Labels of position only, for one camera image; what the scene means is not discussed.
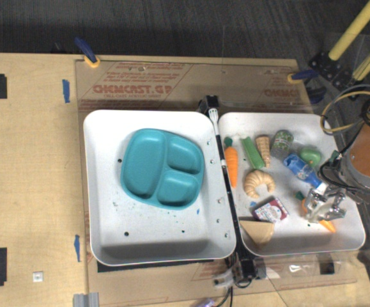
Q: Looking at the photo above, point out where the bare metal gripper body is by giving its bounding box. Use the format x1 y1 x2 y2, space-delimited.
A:
326 184 365 205

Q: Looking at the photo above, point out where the white plastic tray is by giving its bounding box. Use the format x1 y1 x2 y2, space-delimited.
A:
218 111 367 258
82 109 238 267

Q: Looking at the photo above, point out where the blue plastic bottle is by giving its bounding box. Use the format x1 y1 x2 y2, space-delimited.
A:
282 153 328 194

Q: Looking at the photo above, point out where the red and white carton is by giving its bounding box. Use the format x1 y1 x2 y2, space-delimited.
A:
251 197 289 224

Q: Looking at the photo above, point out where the beige bread wedge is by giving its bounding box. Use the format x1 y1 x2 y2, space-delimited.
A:
238 219 275 249

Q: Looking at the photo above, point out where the beige croissant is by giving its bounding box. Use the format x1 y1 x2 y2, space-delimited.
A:
243 169 276 200

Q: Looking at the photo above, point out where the green can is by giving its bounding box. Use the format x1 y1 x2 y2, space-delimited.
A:
270 129 295 161

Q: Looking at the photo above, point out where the beige waffle cone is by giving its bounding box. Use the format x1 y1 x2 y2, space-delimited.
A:
255 135 272 169

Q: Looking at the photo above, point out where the green stick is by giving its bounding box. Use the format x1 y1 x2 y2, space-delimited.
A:
240 136 266 170

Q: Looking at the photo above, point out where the thin black and white rod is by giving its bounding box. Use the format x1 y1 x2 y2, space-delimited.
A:
209 107 251 262

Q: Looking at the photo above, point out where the large orange carrot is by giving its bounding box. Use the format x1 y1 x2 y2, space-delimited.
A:
223 136 240 189

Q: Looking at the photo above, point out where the blue divided plate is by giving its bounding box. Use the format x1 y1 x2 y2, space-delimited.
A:
119 128 206 212

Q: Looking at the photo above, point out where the brown cardboard board red print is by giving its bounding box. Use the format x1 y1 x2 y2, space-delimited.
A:
75 59 358 307

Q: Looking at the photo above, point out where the black block with thin wires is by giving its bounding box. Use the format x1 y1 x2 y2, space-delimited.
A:
198 95 220 114
235 258 258 283

